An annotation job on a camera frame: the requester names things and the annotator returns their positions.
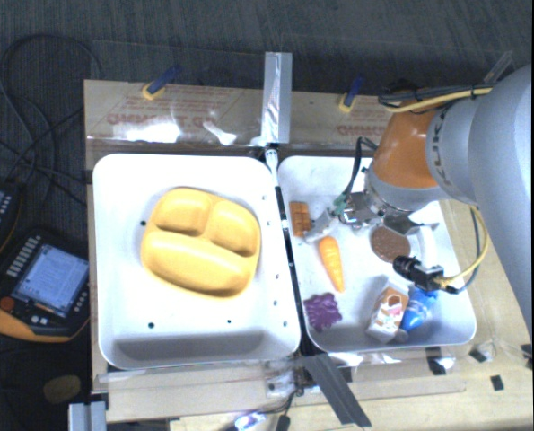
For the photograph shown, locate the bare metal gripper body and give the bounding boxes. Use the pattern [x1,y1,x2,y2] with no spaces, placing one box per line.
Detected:
[337,190,412,232]

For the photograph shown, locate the orange brown biscuit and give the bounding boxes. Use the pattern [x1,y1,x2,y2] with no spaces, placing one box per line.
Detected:
[288,200,314,238]

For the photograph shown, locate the orange carrot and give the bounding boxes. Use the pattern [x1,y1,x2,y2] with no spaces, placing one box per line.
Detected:
[318,235,346,295]

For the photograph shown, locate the brown round cookie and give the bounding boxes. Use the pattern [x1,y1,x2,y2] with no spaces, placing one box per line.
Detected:
[370,224,413,265]

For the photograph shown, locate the thin black and white rod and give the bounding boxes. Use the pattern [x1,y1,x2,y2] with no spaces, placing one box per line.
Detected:
[265,147,304,355]

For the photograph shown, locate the white plastic tray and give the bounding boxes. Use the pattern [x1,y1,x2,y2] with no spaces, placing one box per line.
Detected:
[92,152,302,371]
[276,154,478,356]

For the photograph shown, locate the purple grapes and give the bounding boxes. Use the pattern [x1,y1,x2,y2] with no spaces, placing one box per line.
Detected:
[302,292,344,333]

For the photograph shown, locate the white and orange carton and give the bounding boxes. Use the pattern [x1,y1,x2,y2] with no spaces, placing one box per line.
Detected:
[365,286,411,345]

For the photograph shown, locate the yellow divided plate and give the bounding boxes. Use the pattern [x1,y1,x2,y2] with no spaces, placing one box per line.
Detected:
[139,186,263,299]

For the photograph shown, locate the brown cardboard board red print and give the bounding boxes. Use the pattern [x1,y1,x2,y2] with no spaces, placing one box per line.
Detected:
[83,78,533,423]

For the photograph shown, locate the black cylinder on white bracket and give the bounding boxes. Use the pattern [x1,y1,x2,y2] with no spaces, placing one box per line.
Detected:
[392,213,446,292]

